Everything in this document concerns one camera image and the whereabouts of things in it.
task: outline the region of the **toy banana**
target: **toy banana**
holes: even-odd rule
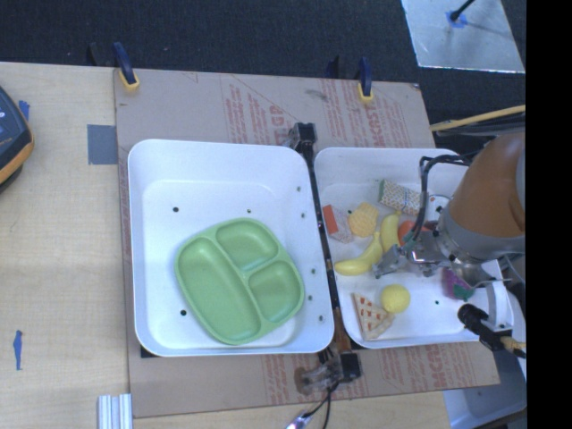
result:
[[[374,237],[362,254],[355,259],[346,259],[336,262],[333,268],[336,272],[346,276],[353,276],[371,270],[372,265],[378,262],[383,255],[383,246],[380,240],[381,232],[375,231]]]
[[[393,245],[400,245],[400,238],[398,236],[400,216],[401,211],[395,210],[382,219],[382,225],[380,226],[382,247],[386,252],[389,251]]]

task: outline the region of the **black carpet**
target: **black carpet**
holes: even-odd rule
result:
[[[526,0],[501,1],[526,66]],[[365,56],[373,80],[419,84],[430,123],[526,102],[525,74],[419,67],[400,0],[0,0],[2,62],[89,65],[91,43],[112,62],[115,41],[149,69],[323,77],[339,55],[353,78]]]

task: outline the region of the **gray tape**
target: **gray tape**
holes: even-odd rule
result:
[[[114,125],[88,124],[88,162],[94,165],[117,164],[117,133]]]

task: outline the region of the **cardboard sheet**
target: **cardboard sheet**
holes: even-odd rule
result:
[[[299,393],[294,373],[317,355],[153,357],[134,330],[127,156],[143,139],[265,145],[287,143],[296,122],[313,122],[325,147],[434,147],[421,92],[374,82],[365,104],[353,80],[137,70],[127,90],[114,72],[130,393],[134,417],[319,401]],[[358,351],[363,376],[336,399],[484,386],[499,382],[492,353],[478,342]]]

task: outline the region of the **toy pizza slice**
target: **toy pizza slice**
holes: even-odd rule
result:
[[[370,299],[356,292],[352,294],[352,297],[364,340],[376,339],[391,326],[395,318],[393,313],[386,312]]]

